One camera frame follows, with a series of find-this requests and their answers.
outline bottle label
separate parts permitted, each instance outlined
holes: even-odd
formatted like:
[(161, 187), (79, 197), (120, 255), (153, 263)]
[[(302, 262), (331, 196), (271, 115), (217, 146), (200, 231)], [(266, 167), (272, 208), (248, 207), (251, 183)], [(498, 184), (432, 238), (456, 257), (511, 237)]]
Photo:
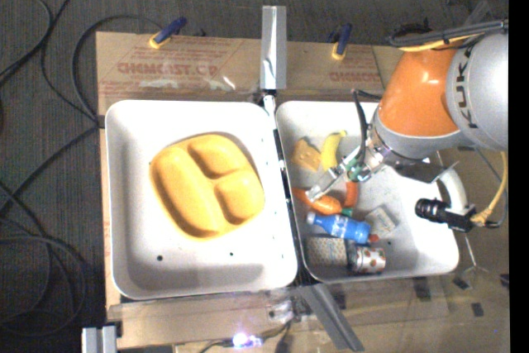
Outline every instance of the bottle label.
[(335, 221), (332, 224), (331, 235), (334, 237), (343, 238), (346, 235), (347, 221), (347, 217), (336, 215)]

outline plastic bottle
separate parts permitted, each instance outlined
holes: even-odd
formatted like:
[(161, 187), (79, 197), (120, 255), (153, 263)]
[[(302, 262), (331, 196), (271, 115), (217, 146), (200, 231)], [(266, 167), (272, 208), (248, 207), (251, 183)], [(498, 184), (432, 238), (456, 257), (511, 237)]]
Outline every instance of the plastic bottle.
[(371, 231), (371, 226), (368, 223), (358, 222), (343, 215), (321, 216), (309, 212), (307, 223), (320, 226), (334, 237), (353, 240), (358, 244), (367, 243)]

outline white plastic tray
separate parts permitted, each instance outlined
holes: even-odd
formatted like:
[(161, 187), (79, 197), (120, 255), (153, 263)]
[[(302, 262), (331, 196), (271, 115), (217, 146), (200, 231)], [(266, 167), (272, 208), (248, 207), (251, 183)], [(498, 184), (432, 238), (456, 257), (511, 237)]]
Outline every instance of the white plastic tray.
[[(374, 115), (375, 103), (362, 103), (368, 122)], [(279, 135), (287, 164), (291, 187), (310, 188), (322, 174), (305, 170), (290, 161), (294, 143), (307, 137), (316, 147), (323, 145), (325, 138), (334, 132), (345, 130), (341, 139), (338, 157), (348, 155), (360, 143), (360, 124), (353, 102), (302, 102), (291, 101), (278, 107), (276, 113)], [(336, 190), (344, 189), (338, 184)], [(383, 207), (397, 222), (397, 227), (388, 239), (374, 246), (384, 249), (387, 264), (382, 274), (351, 277), (345, 267), (310, 267), (306, 252), (303, 260), (312, 276), (322, 282), (338, 283), (354, 280), (392, 279), (452, 271), (459, 261), (454, 234), (446, 224), (429, 222), (415, 215), (415, 203), (419, 198), (440, 198), (436, 184), (424, 184), (398, 175), (386, 168), (360, 185), (359, 201), (355, 217), (362, 219), (377, 207)], [(301, 242), (311, 235), (324, 233), (322, 229), (305, 222), (308, 206), (294, 199), (294, 214)]]
[[(262, 213), (210, 241), (182, 236), (149, 180), (167, 145), (223, 133), (251, 157), (265, 195)], [(266, 112), (251, 103), (126, 100), (106, 116), (112, 277), (132, 299), (275, 289), (298, 270), (292, 228)]]

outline bottle cap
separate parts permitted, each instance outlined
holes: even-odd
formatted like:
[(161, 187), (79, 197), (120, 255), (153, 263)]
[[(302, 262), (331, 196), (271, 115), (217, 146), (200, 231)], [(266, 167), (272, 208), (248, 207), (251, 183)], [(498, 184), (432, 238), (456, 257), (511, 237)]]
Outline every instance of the bottle cap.
[(312, 225), (314, 223), (314, 218), (316, 217), (316, 213), (314, 212), (309, 212), (307, 214), (307, 224), (310, 224)]

